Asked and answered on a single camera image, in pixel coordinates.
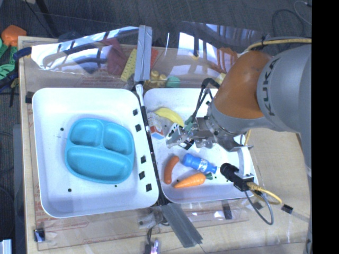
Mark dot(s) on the orange sausage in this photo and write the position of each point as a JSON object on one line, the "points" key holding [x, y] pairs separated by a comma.
{"points": [[169, 168]]}

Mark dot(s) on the yellow studded block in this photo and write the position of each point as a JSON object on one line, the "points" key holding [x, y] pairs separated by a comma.
{"points": [[129, 65]]}

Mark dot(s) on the white plastic tray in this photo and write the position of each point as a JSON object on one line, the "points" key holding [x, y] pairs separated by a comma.
{"points": [[185, 194], [53, 194]]}

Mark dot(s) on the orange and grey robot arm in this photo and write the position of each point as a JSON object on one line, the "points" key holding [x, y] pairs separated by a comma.
{"points": [[283, 89]]}

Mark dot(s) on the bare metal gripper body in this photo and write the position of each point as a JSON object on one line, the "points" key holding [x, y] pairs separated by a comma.
{"points": [[205, 131]]}

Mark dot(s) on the yellow banana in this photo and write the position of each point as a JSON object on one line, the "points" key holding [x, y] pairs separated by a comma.
{"points": [[169, 115]]}

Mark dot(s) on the blue bottle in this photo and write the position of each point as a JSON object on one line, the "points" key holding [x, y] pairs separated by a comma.
{"points": [[196, 162]]}

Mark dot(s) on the black cylinder on white bracket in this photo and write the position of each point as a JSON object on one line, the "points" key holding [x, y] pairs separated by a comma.
{"points": [[233, 174]]}

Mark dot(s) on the blue divided plate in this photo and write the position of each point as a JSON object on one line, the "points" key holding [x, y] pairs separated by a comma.
{"points": [[98, 152]]}

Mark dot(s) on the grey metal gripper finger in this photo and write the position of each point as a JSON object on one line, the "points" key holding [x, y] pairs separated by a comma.
{"points": [[177, 130], [173, 141]]}

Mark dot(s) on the thin black and white rod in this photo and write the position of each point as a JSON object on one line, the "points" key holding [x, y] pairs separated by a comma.
{"points": [[151, 152]]}

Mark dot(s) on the orange carrot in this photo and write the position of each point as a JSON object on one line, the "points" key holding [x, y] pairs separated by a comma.
{"points": [[192, 181]]}

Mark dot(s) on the green round toy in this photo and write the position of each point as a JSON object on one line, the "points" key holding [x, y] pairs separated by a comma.
{"points": [[173, 81]]}

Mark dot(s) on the white red and blue carton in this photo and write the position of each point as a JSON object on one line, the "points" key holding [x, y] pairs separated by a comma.
{"points": [[156, 131]]}

